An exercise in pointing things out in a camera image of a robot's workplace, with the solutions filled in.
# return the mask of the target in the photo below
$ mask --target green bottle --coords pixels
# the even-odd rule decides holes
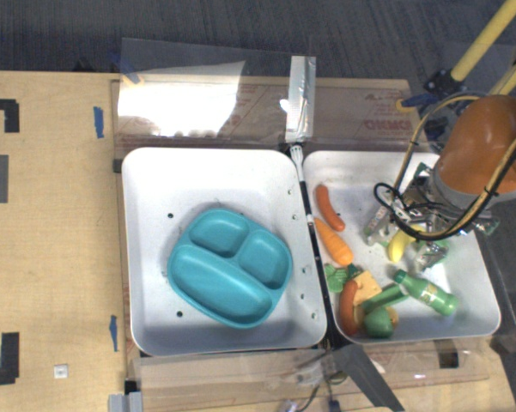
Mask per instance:
[[[458,306],[458,299],[432,282],[423,278],[409,276],[404,270],[398,270],[395,282],[403,284],[410,296],[430,306],[443,316],[450,316]]]

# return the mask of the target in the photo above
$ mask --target transparent plastic sheet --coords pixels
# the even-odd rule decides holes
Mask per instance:
[[[313,57],[124,39],[117,66],[117,159],[141,147],[277,148],[313,133]]]
[[[465,339],[371,346],[365,351],[389,387],[398,389],[485,380],[489,371],[484,346],[480,339]],[[274,402],[280,407],[286,400],[301,406],[316,387],[319,398],[330,392],[335,397],[361,393],[339,372],[336,352],[321,348],[139,358],[131,362],[131,370],[144,406],[157,411]],[[275,404],[269,406],[267,410],[276,410]]]

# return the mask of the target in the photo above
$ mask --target wooden surface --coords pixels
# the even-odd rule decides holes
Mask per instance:
[[[0,386],[0,411],[105,411],[123,391],[124,312],[108,74],[0,72],[0,98],[16,99],[21,132],[3,132],[9,202],[0,204],[0,336],[21,337],[20,377]],[[98,139],[93,107],[103,109]],[[118,352],[109,332],[118,322]],[[484,350],[488,377],[395,391],[407,410],[513,411],[500,358]],[[67,379],[53,367],[69,365]],[[367,409],[362,394],[343,410]],[[276,411],[279,402],[210,412]],[[326,410],[317,398],[310,411]]]

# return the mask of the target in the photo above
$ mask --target black corner marker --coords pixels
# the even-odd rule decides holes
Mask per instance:
[[[0,100],[0,110],[3,110],[4,133],[18,133],[19,104],[15,100]]]
[[[12,385],[19,377],[19,333],[2,333],[0,385]]]

